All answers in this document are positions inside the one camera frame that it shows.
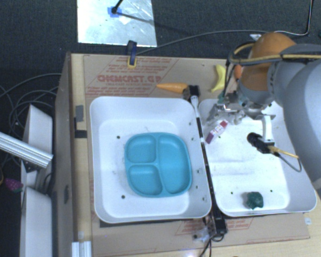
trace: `small purple object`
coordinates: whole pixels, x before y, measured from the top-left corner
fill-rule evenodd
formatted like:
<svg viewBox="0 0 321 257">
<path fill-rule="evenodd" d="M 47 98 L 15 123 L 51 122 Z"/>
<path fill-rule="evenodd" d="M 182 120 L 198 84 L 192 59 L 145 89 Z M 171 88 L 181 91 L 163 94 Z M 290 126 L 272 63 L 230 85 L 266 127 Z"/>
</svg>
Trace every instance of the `small purple object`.
<svg viewBox="0 0 321 257">
<path fill-rule="evenodd" d="M 10 179 L 10 178 L 5 178 L 5 185 L 6 187 L 10 190 L 13 191 L 14 193 L 18 193 L 22 191 L 22 187 L 24 186 L 21 182 Z"/>
<path fill-rule="evenodd" d="M 209 132 L 205 141 L 207 143 L 211 143 L 211 141 L 214 139 L 214 137 L 220 136 L 225 131 L 227 124 L 228 124 L 227 121 L 222 121 L 220 124 L 218 124 L 215 128 L 213 128 Z"/>
</svg>

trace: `metal bracket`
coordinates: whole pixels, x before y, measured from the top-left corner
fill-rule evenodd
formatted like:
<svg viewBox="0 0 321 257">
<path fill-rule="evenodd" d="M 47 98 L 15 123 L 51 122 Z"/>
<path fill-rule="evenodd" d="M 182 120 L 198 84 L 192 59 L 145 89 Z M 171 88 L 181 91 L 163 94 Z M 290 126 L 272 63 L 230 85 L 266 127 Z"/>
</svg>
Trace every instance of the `metal bracket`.
<svg viewBox="0 0 321 257">
<path fill-rule="evenodd" d="M 200 95 L 200 88 L 198 86 L 188 86 L 183 91 L 184 99 L 186 99 L 187 101 L 192 103 L 194 110 L 195 110 L 198 133 L 199 133 L 200 139 L 201 139 L 202 154 L 203 154 L 204 165 L 205 165 L 205 169 L 206 169 L 208 186 L 209 186 L 209 191 L 210 191 L 210 198 L 212 201 L 211 216 L 214 220 L 216 234 L 218 236 L 223 236 L 224 234 L 227 233 L 227 226 L 226 226 L 225 219 L 224 219 L 224 217 L 223 217 L 223 215 L 222 215 L 222 213 L 216 203 L 215 192 L 214 192 L 213 182 L 212 182 L 208 158 L 207 158 L 207 152 L 205 150 L 205 144 L 204 144 L 204 138 L 203 138 L 203 132 L 202 132 L 202 126 L 201 126 L 201 120 L 200 120 L 200 113 L 197 108 L 199 95 Z"/>
<path fill-rule="evenodd" d="M 272 125 L 271 120 L 274 119 L 275 115 L 258 115 L 255 120 L 261 120 L 263 124 L 263 136 L 260 138 L 265 143 L 274 142 L 272 136 Z"/>
<path fill-rule="evenodd" d="M 73 242 L 72 257 L 91 257 L 91 241 Z"/>
<path fill-rule="evenodd" d="M 0 132 L 0 149 L 39 169 L 46 169 L 53 155 Z"/>
</svg>

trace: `black clamp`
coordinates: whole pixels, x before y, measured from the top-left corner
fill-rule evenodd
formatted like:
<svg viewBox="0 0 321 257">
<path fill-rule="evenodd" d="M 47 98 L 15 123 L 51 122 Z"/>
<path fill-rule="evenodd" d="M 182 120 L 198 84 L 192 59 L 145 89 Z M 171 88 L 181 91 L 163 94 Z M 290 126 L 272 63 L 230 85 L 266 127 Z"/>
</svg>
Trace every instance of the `black clamp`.
<svg viewBox="0 0 321 257">
<path fill-rule="evenodd" d="M 134 69 L 137 66 L 137 42 L 129 40 L 126 47 L 126 55 L 128 55 L 127 67 L 129 69 Z"/>
<path fill-rule="evenodd" d="M 200 97 L 200 88 L 198 86 L 188 86 L 183 90 L 183 99 L 190 102 L 192 96 Z"/>
<path fill-rule="evenodd" d="M 274 146 L 274 142 L 264 142 L 261 140 L 262 136 L 257 133 L 251 132 L 247 135 L 247 141 L 257 150 L 263 154 L 271 153 L 268 146 Z"/>
</svg>

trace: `white bracket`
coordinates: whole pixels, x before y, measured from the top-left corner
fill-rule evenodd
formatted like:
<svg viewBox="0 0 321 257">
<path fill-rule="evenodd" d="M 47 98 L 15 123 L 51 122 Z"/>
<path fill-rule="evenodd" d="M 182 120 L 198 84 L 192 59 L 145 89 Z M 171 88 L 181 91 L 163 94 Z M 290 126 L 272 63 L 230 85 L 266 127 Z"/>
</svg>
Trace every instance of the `white bracket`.
<svg viewBox="0 0 321 257">
<path fill-rule="evenodd" d="M 73 242 L 72 257 L 91 257 L 91 241 Z"/>
<path fill-rule="evenodd" d="M 274 142 L 272 135 L 272 124 L 271 119 L 274 118 L 274 115 L 258 115 L 256 120 L 261 120 L 263 124 L 263 137 L 260 138 L 265 143 Z"/>
</svg>

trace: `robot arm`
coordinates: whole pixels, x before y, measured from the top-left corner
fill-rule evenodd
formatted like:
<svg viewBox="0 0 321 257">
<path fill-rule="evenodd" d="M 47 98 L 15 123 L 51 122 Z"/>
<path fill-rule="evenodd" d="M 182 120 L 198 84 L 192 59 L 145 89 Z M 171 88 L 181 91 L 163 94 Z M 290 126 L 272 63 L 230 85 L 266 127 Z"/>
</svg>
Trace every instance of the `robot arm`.
<svg viewBox="0 0 321 257">
<path fill-rule="evenodd" d="M 253 119 L 272 101 L 283 108 L 292 145 L 321 198 L 321 46 L 264 34 L 244 60 L 236 95 Z"/>
</svg>

